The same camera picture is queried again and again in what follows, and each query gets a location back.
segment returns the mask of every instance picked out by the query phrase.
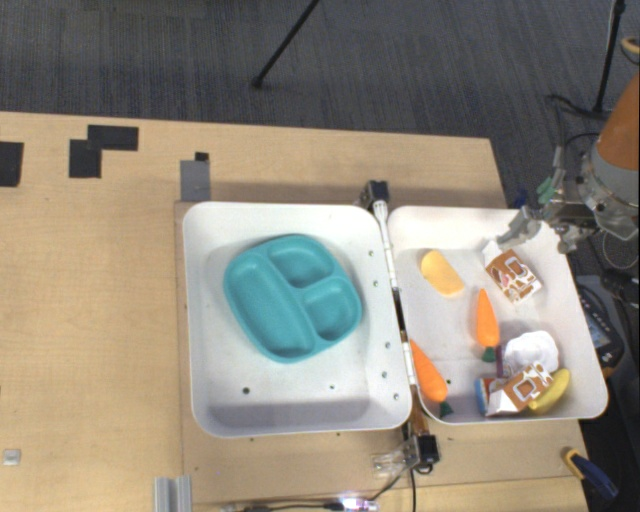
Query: snack box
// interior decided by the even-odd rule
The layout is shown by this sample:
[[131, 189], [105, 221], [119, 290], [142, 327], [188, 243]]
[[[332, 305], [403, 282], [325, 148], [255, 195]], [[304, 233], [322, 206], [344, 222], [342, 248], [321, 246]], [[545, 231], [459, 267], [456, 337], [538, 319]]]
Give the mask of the snack box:
[[[389, 236], [408, 335], [449, 382], [454, 413], [448, 424], [591, 418], [607, 404], [589, 330], [558, 237], [546, 225], [517, 253], [542, 288], [512, 304], [485, 271], [482, 249], [508, 229], [515, 210], [401, 207], [389, 217]], [[386, 430], [411, 411], [413, 363], [403, 348], [380, 227], [356, 206], [205, 202], [183, 221], [191, 397], [201, 428], [221, 437], [324, 431]], [[313, 357], [282, 363], [265, 357], [243, 332], [224, 293], [224, 274], [241, 253], [285, 235], [321, 243], [358, 293], [358, 326]], [[438, 249], [465, 283], [455, 297], [439, 295], [420, 274], [426, 251]], [[485, 418], [474, 381], [495, 376], [474, 340], [474, 297], [490, 294], [501, 339], [545, 330], [556, 340], [570, 388], [544, 416]]]

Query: toy carrot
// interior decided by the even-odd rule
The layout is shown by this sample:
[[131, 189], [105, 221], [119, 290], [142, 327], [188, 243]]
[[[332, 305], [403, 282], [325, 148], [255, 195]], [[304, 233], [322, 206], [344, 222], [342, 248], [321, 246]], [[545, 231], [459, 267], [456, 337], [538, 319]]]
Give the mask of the toy carrot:
[[427, 355], [410, 340], [411, 352], [413, 353], [413, 364], [416, 367], [416, 376], [420, 384], [420, 391], [426, 398], [440, 404], [440, 417], [443, 418], [447, 414], [451, 414], [453, 409], [447, 403], [447, 383], [433, 365]]
[[500, 343], [500, 327], [484, 288], [481, 288], [478, 294], [476, 339], [480, 345], [486, 347], [484, 354], [482, 354], [482, 360], [486, 363], [494, 362], [496, 360], [494, 347]]

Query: wooden table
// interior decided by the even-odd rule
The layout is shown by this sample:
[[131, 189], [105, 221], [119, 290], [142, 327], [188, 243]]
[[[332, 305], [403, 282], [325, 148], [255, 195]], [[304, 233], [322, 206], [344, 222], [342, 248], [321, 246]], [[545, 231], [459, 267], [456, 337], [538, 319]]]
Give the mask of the wooden table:
[[[102, 179], [70, 179], [69, 140], [89, 124], [139, 127], [139, 150], [103, 152]], [[154, 477], [183, 473], [195, 510], [382, 487], [370, 457], [395, 431], [183, 432], [179, 163], [209, 153], [214, 199], [351, 203], [381, 179], [392, 206], [502, 207], [488, 141], [19, 113], [0, 113], [0, 141], [25, 143], [20, 186], [0, 188], [0, 450], [22, 450], [0, 465], [0, 510], [148, 511]], [[418, 510], [586, 510], [560, 459], [584, 453], [576, 421], [432, 429], [442, 461], [418, 478]], [[222, 463], [221, 485], [189, 466], [194, 446]], [[397, 487], [385, 512], [410, 510]]]

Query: black device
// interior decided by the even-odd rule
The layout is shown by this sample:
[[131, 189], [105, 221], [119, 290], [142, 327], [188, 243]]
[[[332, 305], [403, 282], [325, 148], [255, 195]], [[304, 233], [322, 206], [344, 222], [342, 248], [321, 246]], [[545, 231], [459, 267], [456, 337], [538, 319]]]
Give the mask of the black device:
[[613, 374], [624, 356], [624, 340], [611, 323], [607, 312], [603, 311], [589, 295], [584, 289], [578, 291], [593, 347], [596, 349], [600, 368], [606, 378]]

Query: white crumpled object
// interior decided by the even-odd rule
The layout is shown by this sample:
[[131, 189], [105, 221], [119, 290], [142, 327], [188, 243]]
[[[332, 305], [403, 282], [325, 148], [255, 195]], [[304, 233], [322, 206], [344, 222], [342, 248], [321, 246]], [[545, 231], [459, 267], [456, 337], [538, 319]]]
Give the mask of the white crumpled object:
[[535, 362], [548, 372], [555, 372], [559, 365], [556, 342], [547, 331], [534, 331], [512, 339], [504, 348], [502, 361], [505, 376], [520, 372]]

